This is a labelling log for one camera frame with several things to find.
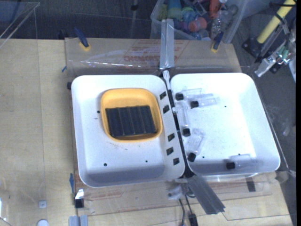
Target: wooden table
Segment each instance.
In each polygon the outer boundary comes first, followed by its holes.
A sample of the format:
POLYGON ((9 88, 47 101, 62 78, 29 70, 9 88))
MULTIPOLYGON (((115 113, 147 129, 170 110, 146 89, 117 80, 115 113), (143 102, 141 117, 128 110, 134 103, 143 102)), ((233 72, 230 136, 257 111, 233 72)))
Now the wooden table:
MULTIPOLYGON (((233 46, 222 46, 239 66, 233 46)), ((1 216, 13 226, 36 225, 41 218, 63 226, 77 214, 69 182, 74 158, 65 56, 63 40, 11 39, 0 50, 1 216), (47 206, 39 207, 43 200, 47 206)), ((199 216, 199 225, 291 226, 274 177, 267 174, 271 194, 223 201, 225 214, 199 216), (229 220, 245 215, 251 217, 229 220)), ((180 220, 174 219, 181 217, 181 207, 175 206, 90 216, 88 225, 177 226, 180 220)))

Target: yellow tube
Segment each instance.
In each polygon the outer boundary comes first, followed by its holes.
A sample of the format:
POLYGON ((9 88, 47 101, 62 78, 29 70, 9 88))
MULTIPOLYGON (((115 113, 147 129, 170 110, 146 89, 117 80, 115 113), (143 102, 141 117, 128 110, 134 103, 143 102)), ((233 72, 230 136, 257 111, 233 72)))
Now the yellow tube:
MULTIPOLYGON (((295 4, 294 0, 286 0, 284 4, 295 4)), ((284 18, 286 14, 292 9, 292 7, 281 7, 277 13, 280 17, 284 18)), ((264 43, 265 40, 270 36, 270 34, 276 29, 279 24, 279 19, 273 16, 268 25, 264 28, 261 34, 258 35, 257 41, 259 43, 264 43)))

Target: yellow tray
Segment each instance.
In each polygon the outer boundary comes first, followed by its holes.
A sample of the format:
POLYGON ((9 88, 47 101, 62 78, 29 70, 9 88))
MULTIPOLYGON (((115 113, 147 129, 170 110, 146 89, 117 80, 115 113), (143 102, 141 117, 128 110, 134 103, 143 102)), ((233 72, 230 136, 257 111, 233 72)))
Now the yellow tray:
POLYGON ((142 142, 152 140, 158 137, 163 129, 160 108, 155 96, 146 89, 139 88, 123 88, 110 89, 104 92, 100 102, 103 127, 106 135, 117 142, 142 142), (147 135, 135 135, 127 137, 115 138, 110 135, 109 124, 105 109, 127 107, 127 106, 143 106, 150 107, 151 115, 154 120, 156 133, 147 135))

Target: orange object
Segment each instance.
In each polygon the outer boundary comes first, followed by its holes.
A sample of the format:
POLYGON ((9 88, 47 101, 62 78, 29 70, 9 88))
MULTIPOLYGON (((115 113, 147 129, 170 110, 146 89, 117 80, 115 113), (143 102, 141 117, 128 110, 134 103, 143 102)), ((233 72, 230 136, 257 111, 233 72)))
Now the orange object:
POLYGON ((207 28, 207 21, 203 17, 198 17, 196 20, 191 21, 188 24, 188 29, 190 32, 197 32, 201 29, 207 28))
POLYGON ((160 108, 156 97, 148 90, 141 88, 110 89, 104 92, 100 102, 103 128, 107 136, 116 142, 142 142, 158 137, 163 130, 160 108), (105 109, 149 105, 154 120, 156 133, 115 138, 110 135, 105 109))
POLYGON ((215 19, 218 17, 217 12, 221 9, 221 2, 219 0, 210 0, 209 17, 215 19))

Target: black floor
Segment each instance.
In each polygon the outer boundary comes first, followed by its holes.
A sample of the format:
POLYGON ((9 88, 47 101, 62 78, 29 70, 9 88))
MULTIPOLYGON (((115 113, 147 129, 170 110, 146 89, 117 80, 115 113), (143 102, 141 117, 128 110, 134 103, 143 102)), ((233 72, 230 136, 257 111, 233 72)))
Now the black floor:
MULTIPOLYGON (((157 0, 138 0, 139 8, 133 23, 131 6, 134 0, 22 0, 40 2, 36 9, 38 39, 58 39, 59 34, 75 37, 73 28, 80 28, 87 37, 95 38, 142 38, 148 39, 151 32, 151 13, 157 0)), ((266 105, 272 126, 277 135, 282 157, 279 172, 291 171, 281 186, 287 201, 294 225, 296 223, 296 84, 288 66, 276 73, 265 73, 258 78, 252 71, 255 58, 241 48, 251 35, 258 35, 271 19, 271 10, 247 17, 232 40, 241 66, 249 66, 249 74, 255 80, 261 98, 266 105)), ((296 9, 288 14, 288 20, 296 16, 296 9)), ((20 29, 15 37, 35 38, 32 31, 20 29)), ((271 47, 277 47, 282 38, 271 47)))

